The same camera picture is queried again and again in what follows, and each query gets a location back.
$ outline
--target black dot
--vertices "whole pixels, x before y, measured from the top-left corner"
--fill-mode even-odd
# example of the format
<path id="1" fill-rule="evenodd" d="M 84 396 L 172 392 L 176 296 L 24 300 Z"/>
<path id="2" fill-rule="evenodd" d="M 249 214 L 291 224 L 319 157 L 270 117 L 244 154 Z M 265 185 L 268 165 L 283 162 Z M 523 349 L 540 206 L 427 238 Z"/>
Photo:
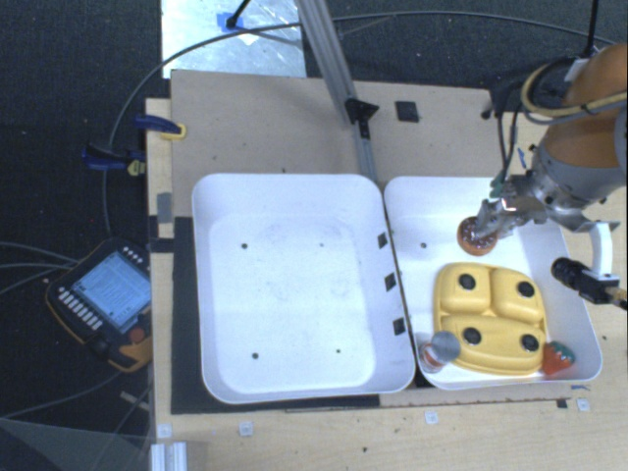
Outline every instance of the black dot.
<path id="1" fill-rule="evenodd" d="M 535 352 L 539 350 L 539 341 L 533 335 L 524 335 L 521 338 L 521 345 L 524 349 L 530 352 Z"/>
<path id="2" fill-rule="evenodd" d="M 466 328 L 462 332 L 462 337 L 470 345 L 477 345 L 482 341 L 482 334 L 475 328 Z"/>
<path id="3" fill-rule="evenodd" d="M 517 291 L 521 296 L 532 298 L 534 296 L 534 287 L 527 281 L 523 281 L 517 285 Z"/>
<path id="4" fill-rule="evenodd" d="M 469 274 L 463 274 L 462 276 L 460 276 L 458 278 L 458 282 L 463 288 L 468 290 L 471 290 L 475 287 L 475 279 L 473 279 L 473 276 Z"/>

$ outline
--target gray cable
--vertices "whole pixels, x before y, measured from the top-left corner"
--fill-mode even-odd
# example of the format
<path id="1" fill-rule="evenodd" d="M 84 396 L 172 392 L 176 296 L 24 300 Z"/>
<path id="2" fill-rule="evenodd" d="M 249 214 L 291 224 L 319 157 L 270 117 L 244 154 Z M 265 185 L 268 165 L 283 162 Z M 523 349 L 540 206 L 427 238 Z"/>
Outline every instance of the gray cable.
<path id="1" fill-rule="evenodd" d="M 2 269 L 22 269 L 23 267 L 38 267 L 38 268 L 46 268 L 46 269 L 61 269 L 61 270 L 69 270 L 72 265 L 59 265 L 55 263 L 4 263 L 0 264 L 0 270 Z"/>
<path id="2" fill-rule="evenodd" d="M 139 407 L 139 404 L 142 402 L 142 400 L 148 395 L 148 393 L 150 393 L 151 389 L 152 389 L 152 382 L 150 384 L 148 384 L 148 387 L 143 391 L 143 393 L 140 394 L 137 397 L 137 399 L 133 402 L 133 405 L 131 405 L 131 408 L 129 409 L 127 414 L 118 423 L 118 426 L 116 426 L 116 429 L 113 430 L 109 440 L 101 448 L 100 452 L 98 453 L 98 456 L 94 459 L 94 463 L 91 466 L 90 471 L 96 471 L 96 469 L 98 469 L 98 466 L 100 465 L 100 462 L 102 461 L 103 457 L 105 456 L 105 453 L 107 453 L 107 450 L 109 449 L 111 444 L 114 442 L 114 439 L 118 436 L 118 434 L 120 433 L 120 431 L 122 430 L 124 425 L 127 423 L 129 418 L 132 416 L 132 414 L 137 410 L 137 408 Z"/>
<path id="3" fill-rule="evenodd" d="M 385 18 L 381 18 L 381 19 L 375 20 L 372 23 L 367 23 L 366 25 L 353 27 L 352 29 L 349 29 L 347 31 L 339 30 L 339 33 L 338 33 L 339 39 L 340 40 L 344 40 L 349 35 L 357 33 L 358 31 L 364 31 L 365 29 L 368 29 L 371 26 L 377 26 L 377 25 L 380 25 L 382 23 L 385 23 L 386 21 L 390 21 L 392 19 L 394 19 L 394 16 L 386 16 Z"/>
<path id="4" fill-rule="evenodd" d="M 53 251 L 48 251 L 47 249 L 41 249 L 40 247 L 29 246 L 28 244 L 21 244 L 19 242 L 9 242 L 7 240 L 0 240 L 0 246 L 15 247 L 17 249 L 25 249 L 27 251 L 33 251 L 35 253 L 41 253 L 44 255 L 52 256 L 54 258 L 59 258 L 60 260 L 66 260 L 67 262 L 74 262 L 74 263 L 78 262 L 78 260 L 75 258 L 70 258 L 69 256 L 55 253 Z"/>
<path id="5" fill-rule="evenodd" d="M 584 31 L 580 31 L 577 29 L 571 29 L 568 27 L 564 27 L 564 26 L 557 26 L 557 25 L 552 25 L 549 23 L 542 23 L 539 21 L 533 21 L 533 20 L 525 20 L 525 19 L 521 19 L 521 18 L 511 18 L 510 16 L 502 16 L 499 14 L 485 14 L 485 13 L 476 13 L 476 12 L 462 12 L 462 11 L 402 11 L 402 12 L 384 12 L 384 13 L 376 13 L 376 14 L 362 14 L 362 15 L 356 15 L 356 16 L 343 16 L 340 18 L 333 18 L 333 21 L 335 23 L 344 23 L 344 22 L 348 22 L 348 21 L 360 21 L 360 20 L 381 20 L 383 21 L 387 21 L 384 20 L 384 18 L 407 18 L 407 17 L 412 17 L 412 16 L 458 16 L 458 17 L 463 17 L 463 18 L 481 18 L 481 19 L 491 19 L 491 20 L 497 20 L 497 21 L 508 21 L 508 22 L 513 22 L 513 23 L 520 23 L 523 25 L 528 25 L 528 26 L 537 26 L 537 27 L 544 27 L 544 28 L 548 28 L 548 29 L 553 29 L 553 30 L 557 30 L 557 31 L 562 31 L 565 33 L 571 33 L 571 34 L 576 34 L 576 35 L 580 35 L 580 36 L 587 36 L 588 34 L 585 33 Z M 170 56 L 169 58 L 165 59 L 164 61 L 162 61 L 159 65 L 157 65 L 155 68 L 153 68 L 140 82 L 139 84 L 135 87 L 135 89 L 132 91 L 132 93 L 129 95 L 129 97 L 127 98 L 127 101 L 125 102 L 125 104 L 123 105 L 123 108 L 121 109 L 118 118 L 116 119 L 115 124 L 113 125 L 113 128 L 111 129 L 111 132 L 109 134 L 109 146 L 112 147 L 114 144 L 114 140 L 116 139 L 116 134 L 118 133 L 118 129 L 120 127 L 120 124 L 122 123 L 122 119 L 124 118 L 125 114 L 127 113 L 127 111 L 129 110 L 129 107 L 131 106 L 133 100 L 135 99 L 135 97 L 138 95 L 138 93 L 142 90 L 142 88 L 148 83 L 148 81 L 150 79 L 152 79 L 152 77 L 158 73 L 162 68 L 164 68 L 165 66 L 167 66 L 169 63 L 175 61 L 176 59 L 180 58 L 181 56 L 184 56 L 185 54 L 194 51 L 196 49 L 200 49 L 201 47 L 205 47 L 206 45 L 210 45 L 212 43 L 215 42 L 219 42 L 222 40 L 227 40 L 228 38 L 233 38 L 235 36 L 240 36 L 243 34 L 249 34 L 249 33 L 261 33 L 264 31 L 273 31 L 276 29 L 285 29 L 285 28 L 289 28 L 289 27 L 296 27 L 296 26 L 301 26 L 301 23 L 299 22 L 295 22 L 295 23 L 287 23 L 287 24 L 283 24 L 283 25 L 274 25 L 274 26 L 261 26 L 261 27 L 257 27 L 257 28 L 251 28 L 251 29 L 239 29 L 236 31 L 232 31 L 230 33 L 226 33 L 223 35 L 219 35 L 219 36 L 215 36 L 213 38 L 208 38 L 207 40 L 202 40 L 196 44 L 190 45 L 189 47 L 186 47 L 185 49 L 182 49 L 181 51 L 173 54 L 172 56 Z M 606 44 L 614 44 L 615 42 L 613 42 L 612 40 L 608 40 L 607 38 L 603 38 L 600 36 L 595 36 L 595 40 L 599 41 L 599 42 L 603 42 Z M 103 206 L 103 217 L 104 217 L 104 222 L 105 222 L 105 231 L 107 233 L 107 236 L 111 237 L 112 236 L 112 231 L 111 231 L 111 221 L 109 218 L 109 208 L 108 208 L 108 204 L 107 204 L 107 171 L 103 171 L 102 174 L 102 206 Z"/>
<path id="6" fill-rule="evenodd" d="M 48 401 L 47 403 L 38 404 L 38 405 L 32 406 L 31 408 L 25 408 L 24 410 L 18 410 L 16 412 L 7 413 L 6 415 L 1 415 L 0 419 L 13 419 L 13 418 L 19 417 L 21 415 L 26 415 L 27 413 L 31 413 L 31 412 L 35 412 L 35 411 L 38 411 L 38 410 L 43 410 L 44 408 L 50 408 L 51 406 L 57 406 L 59 404 L 67 403 L 68 401 L 72 401 L 72 400 L 77 399 L 79 397 L 83 397 L 85 395 L 93 393 L 94 391 L 98 391 L 101 388 L 104 388 L 108 384 L 110 384 L 113 381 L 115 381 L 121 375 L 122 375 L 122 372 L 117 372 L 114 375 L 112 375 L 111 377 L 109 377 L 107 380 L 101 382 L 100 384 L 96 384 L 95 386 L 93 386 L 93 387 L 91 387 L 89 389 L 86 389 L 85 391 L 77 392 L 76 394 L 72 394 L 72 395 L 67 396 L 67 397 L 62 397 L 60 399 L 55 399 L 54 401 Z"/>
<path id="7" fill-rule="evenodd" d="M 65 270 L 70 270 L 71 268 L 72 268 L 72 265 L 67 265 L 64 267 Z M 59 269 L 48 269 L 47 271 L 39 272 L 35 274 L 34 276 L 29 276 L 25 279 L 19 280 L 16 283 L 13 283 L 12 285 L 0 290 L 0 295 L 3 295 L 4 293 L 8 293 L 12 289 L 19 288 L 23 285 L 26 285 L 27 283 L 30 283 L 31 281 L 34 281 L 35 279 L 43 278 L 47 276 L 48 274 L 52 274 L 53 272 L 56 272 L 58 270 Z"/>

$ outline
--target controller screen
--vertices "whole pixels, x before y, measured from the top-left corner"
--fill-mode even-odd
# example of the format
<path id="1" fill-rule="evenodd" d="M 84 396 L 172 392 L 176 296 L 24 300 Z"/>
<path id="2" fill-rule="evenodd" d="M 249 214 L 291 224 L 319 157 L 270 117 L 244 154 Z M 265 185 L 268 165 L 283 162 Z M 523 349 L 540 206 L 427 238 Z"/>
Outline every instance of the controller screen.
<path id="1" fill-rule="evenodd" d="M 73 284 L 72 289 L 96 307 L 121 333 L 150 303 L 150 282 L 122 254 L 114 252 Z"/>

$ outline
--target white tray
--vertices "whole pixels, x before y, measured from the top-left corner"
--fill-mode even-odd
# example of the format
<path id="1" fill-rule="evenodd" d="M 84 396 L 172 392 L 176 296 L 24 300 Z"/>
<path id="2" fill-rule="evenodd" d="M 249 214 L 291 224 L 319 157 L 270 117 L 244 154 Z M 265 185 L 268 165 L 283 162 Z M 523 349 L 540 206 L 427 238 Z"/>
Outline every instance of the white tray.
<path id="1" fill-rule="evenodd" d="M 415 360 L 373 183 L 352 175 L 211 175 L 196 184 L 192 212 L 211 394 L 251 403 L 392 393 L 412 381 Z"/>
<path id="2" fill-rule="evenodd" d="M 392 180 L 385 201 L 403 291 L 416 343 L 434 332 L 433 292 L 441 268 L 452 262 L 479 262 L 518 270 L 542 292 L 548 340 L 558 340 L 575 353 L 576 362 L 551 381 L 540 373 L 526 377 L 489 375 L 447 365 L 425 377 L 446 390 L 537 382 L 584 382 L 602 368 L 602 353 L 585 302 L 550 273 L 552 262 L 568 256 L 560 228 L 553 222 L 529 224 L 501 239 L 488 255 L 475 257 L 458 245 L 459 223 L 477 214 L 490 191 L 489 179 L 402 177 Z"/>

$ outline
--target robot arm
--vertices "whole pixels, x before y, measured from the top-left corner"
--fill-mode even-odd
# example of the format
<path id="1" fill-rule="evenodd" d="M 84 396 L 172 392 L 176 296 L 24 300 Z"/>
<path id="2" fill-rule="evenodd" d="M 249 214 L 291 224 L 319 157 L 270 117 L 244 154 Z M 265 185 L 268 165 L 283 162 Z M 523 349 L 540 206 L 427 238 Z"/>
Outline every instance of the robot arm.
<path id="1" fill-rule="evenodd" d="M 575 233 L 597 236 L 600 228 L 617 223 L 592 222 L 583 211 L 603 201 L 626 185 L 626 86 L 628 46 L 615 45 L 593 57 L 567 90 L 564 107 L 536 107 L 529 98 L 535 81 L 543 72 L 534 72 L 522 87 L 527 115 L 550 117 L 542 122 L 549 128 L 534 149 L 532 167 L 525 175 L 504 176 L 494 181 L 494 200 L 484 200 L 468 227 L 458 230 L 460 246 L 471 254 L 490 251 L 499 238 L 510 236 L 516 227 L 530 221 L 542 224 L 551 219 Z M 604 274 L 600 260 L 608 248 L 594 256 L 594 272 Z"/>

